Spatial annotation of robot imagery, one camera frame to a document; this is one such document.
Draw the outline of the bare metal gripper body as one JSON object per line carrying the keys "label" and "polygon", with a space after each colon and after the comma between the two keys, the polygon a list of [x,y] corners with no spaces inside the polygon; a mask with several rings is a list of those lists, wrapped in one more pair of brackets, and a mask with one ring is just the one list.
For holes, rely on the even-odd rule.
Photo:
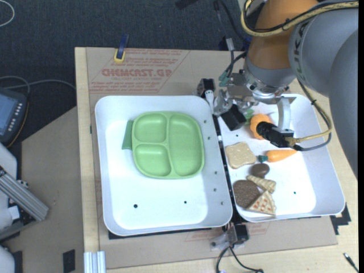
{"label": "bare metal gripper body", "polygon": [[287,86],[287,72],[233,73],[227,93],[229,98],[250,105],[276,104]]}

